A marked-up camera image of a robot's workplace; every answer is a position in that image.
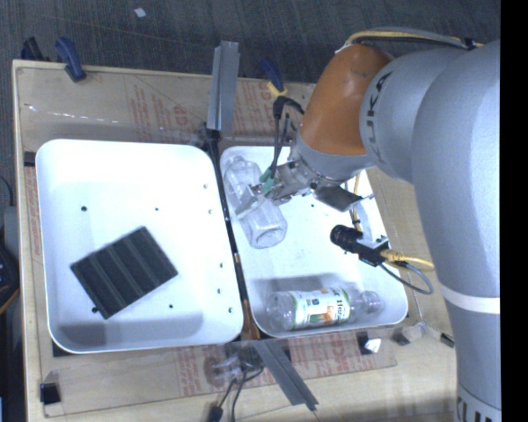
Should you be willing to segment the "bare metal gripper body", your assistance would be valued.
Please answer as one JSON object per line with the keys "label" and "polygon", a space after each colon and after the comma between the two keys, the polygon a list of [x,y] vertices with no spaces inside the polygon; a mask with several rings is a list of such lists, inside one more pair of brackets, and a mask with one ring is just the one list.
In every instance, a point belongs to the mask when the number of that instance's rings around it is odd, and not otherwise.
{"label": "bare metal gripper body", "polygon": [[263,195],[274,203],[287,203],[296,196],[305,196],[317,186],[319,175],[303,161],[289,161],[263,173]]}

